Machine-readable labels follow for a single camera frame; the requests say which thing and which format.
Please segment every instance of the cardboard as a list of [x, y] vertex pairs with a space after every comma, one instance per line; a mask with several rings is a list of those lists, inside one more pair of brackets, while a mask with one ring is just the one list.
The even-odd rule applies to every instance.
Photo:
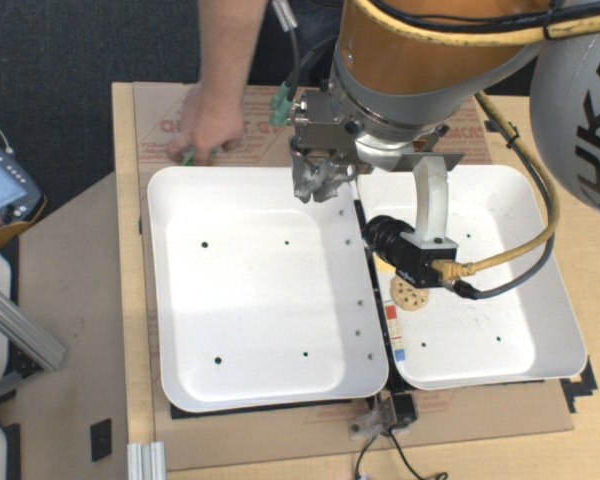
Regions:
[[[349, 437], [352, 419], [368, 411], [366, 401], [277, 408], [233, 414], [173, 419], [160, 382], [159, 341], [151, 235], [146, 187], [157, 170], [174, 165], [164, 145], [177, 134], [182, 84], [133, 84], [138, 170], [142, 202], [142, 241], [153, 410], [156, 439], [164, 441], [170, 471], [260, 461], [333, 455], [359, 451], [363, 443]], [[289, 165], [291, 128], [271, 127], [267, 105], [274, 87], [249, 87], [245, 98], [247, 134], [241, 146], [218, 153], [216, 165]], [[463, 163], [491, 159], [479, 114], [468, 99], [447, 122], [438, 151], [463, 151]], [[558, 380], [479, 386], [441, 391], [414, 391], [419, 419], [400, 434], [405, 446], [566, 431], [573, 428]], [[386, 440], [375, 445], [390, 447]]]

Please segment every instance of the human hand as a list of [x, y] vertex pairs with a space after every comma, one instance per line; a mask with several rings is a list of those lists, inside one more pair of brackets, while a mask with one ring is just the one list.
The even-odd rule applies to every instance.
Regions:
[[235, 149], [244, 132], [242, 107], [211, 97], [196, 83], [185, 96], [179, 134], [167, 143], [167, 154], [181, 162], [184, 152], [193, 147], [194, 164], [211, 165], [212, 151], [217, 147]]

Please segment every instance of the yellow cable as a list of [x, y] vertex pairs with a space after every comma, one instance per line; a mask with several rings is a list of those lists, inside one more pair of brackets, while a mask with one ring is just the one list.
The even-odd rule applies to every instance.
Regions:
[[[491, 102], [484, 91], [476, 93], [475, 97], [480, 105], [485, 109], [487, 115], [496, 121], [498, 126], [501, 127], [509, 139], [516, 136], [516, 131], [504, 118], [496, 106]], [[560, 220], [560, 201], [558, 199], [558, 193], [555, 185], [553, 184], [553, 181], [542, 164], [535, 158], [535, 156], [522, 143], [521, 140], [516, 139], [516, 147], [518, 148], [520, 154], [524, 156], [533, 166], [538, 176], [542, 179], [544, 185], [546, 186], [548, 197], [551, 200], [551, 210], [549, 211], [547, 226], [538, 236], [529, 242], [475, 263], [459, 263], [453, 260], [433, 261], [431, 266], [442, 274], [443, 281], [451, 281], [459, 279], [460, 277], [471, 276], [480, 270], [511, 261], [512, 259], [522, 256], [523, 254], [526, 254], [536, 247], [544, 244], [555, 233], [556, 227], [558, 226], [558, 221]]]
[[[487, 34], [436, 32], [404, 23], [378, 9], [369, 0], [352, 0], [369, 18], [394, 34], [416, 41], [449, 46], [521, 46], [545, 39], [544, 27]], [[574, 19], [547, 27], [549, 36], [562, 39], [600, 32], [600, 16]]]

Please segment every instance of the human arm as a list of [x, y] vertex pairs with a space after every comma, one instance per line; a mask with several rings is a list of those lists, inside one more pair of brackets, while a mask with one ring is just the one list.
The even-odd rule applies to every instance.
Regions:
[[193, 146], [196, 165], [231, 149], [244, 134], [242, 100], [267, 0], [198, 0], [201, 76], [185, 98], [180, 134], [167, 144], [174, 159]]

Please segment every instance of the camera lens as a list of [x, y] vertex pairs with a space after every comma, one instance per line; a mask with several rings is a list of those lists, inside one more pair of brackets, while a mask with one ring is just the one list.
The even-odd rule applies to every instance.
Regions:
[[364, 227], [362, 238], [382, 260], [395, 267], [403, 250], [400, 234], [413, 231], [413, 227], [404, 221], [379, 215]]

